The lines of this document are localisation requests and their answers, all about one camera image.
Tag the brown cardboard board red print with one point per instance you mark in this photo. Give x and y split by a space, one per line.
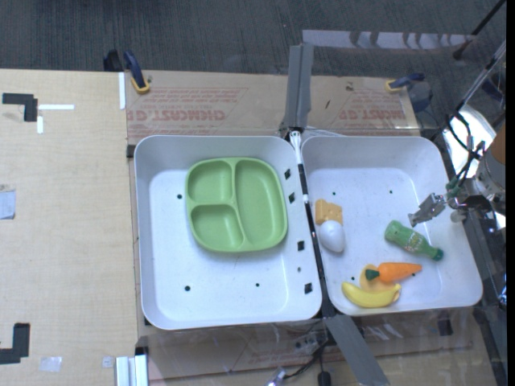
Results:
225 107

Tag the yellow banana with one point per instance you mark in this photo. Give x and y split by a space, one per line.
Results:
368 297

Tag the green bottle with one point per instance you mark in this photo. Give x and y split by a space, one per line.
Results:
406 237

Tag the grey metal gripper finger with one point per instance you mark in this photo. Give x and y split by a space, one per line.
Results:
435 202
418 217

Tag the orange carrot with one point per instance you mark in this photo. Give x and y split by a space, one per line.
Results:
396 272

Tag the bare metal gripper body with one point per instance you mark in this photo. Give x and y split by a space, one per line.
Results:
479 199

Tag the green divided plate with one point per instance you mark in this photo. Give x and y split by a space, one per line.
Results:
257 199

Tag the white plastic tray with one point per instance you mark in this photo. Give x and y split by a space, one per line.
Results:
225 280
374 199

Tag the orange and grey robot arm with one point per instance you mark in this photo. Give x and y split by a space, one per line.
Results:
498 159

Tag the yellow cheese wedge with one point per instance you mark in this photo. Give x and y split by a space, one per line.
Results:
326 211

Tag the white egg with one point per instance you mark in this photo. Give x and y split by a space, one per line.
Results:
333 236

